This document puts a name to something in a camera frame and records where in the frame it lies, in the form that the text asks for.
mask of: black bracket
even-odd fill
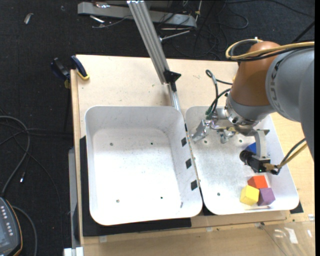
[[[176,81],[178,80],[179,77],[181,77],[181,74],[172,72],[169,70],[165,70],[163,74],[164,74],[165,81],[171,85],[172,91],[176,92],[177,91]]]

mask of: yellow cable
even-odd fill
[[[286,49],[292,49],[292,48],[300,48],[300,47],[309,47],[309,46],[314,46],[315,42],[314,41],[310,41],[310,42],[297,42],[297,43],[290,43],[290,44],[285,44],[285,45],[281,45],[281,46],[277,46],[277,47],[273,47],[273,48],[269,48],[269,49],[261,49],[261,50],[256,50],[256,51],[252,51],[252,52],[248,52],[245,54],[241,54],[241,55],[235,55],[235,56],[231,56],[229,54],[230,50],[234,47],[234,45],[241,43],[241,42],[246,42],[248,40],[252,40],[252,39],[246,39],[246,40],[242,40],[239,42],[236,42],[234,44],[232,44],[225,52],[225,56],[227,59],[230,60],[239,60],[239,59],[244,59],[244,58],[248,58],[248,57],[254,57],[260,54],[266,54],[266,53],[271,53],[271,52],[275,52],[275,51],[280,51],[280,50],[286,50]]]
[[[304,145],[302,147],[299,148],[299,150],[297,150],[292,156],[288,157],[287,160],[285,160],[284,162],[280,163],[277,165],[277,168],[280,169],[281,167],[283,167],[284,165],[286,165],[287,163],[289,163],[292,159],[294,159],[302,150],[304,150],[307,147],[307,143],[304,143]]]

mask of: purple cube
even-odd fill
[[[274,192],[271,187],[260,188],[259,200],[257,202],[258,206],[268,206],[274,200],[276,200]]]

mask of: black floor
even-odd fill
[[[0,1],[0,189],[28,142],[25,132],[17,134],[22,127],[16,121],[1,119],[10,116],[30,129],[32,157],[27,155],[17,169],[5,198],[33,220],[39,256],[61,256],[63,248],[71,247],[68,151],[73,146],[72,120],[64,129],[68,90],[53,75],[51,61],[58,57],[71,68],[74,54],[148,56],[133,20],[93,28],[99,23],[78,15],[80,2]],[[193,13],[198,5],[199,1],[173,1],[169,11]],[[33,15],[25,24],[28,13]],[[107,24],[119,21],[104,19]],[[225,61],[226,48],[237,41],[258,37],[288,44],[314,20],[314,0],[203,1],[197,30],[166,40],[163,50],[167,58]],[[162,37],[183,31],[165,30],[176,27],[164,24],[155,27]],[[314,40],[314,36],[313,26],[300,40]],[[17,217],[23,235],[21,255],[33,255],[32,226],[20,212]]]

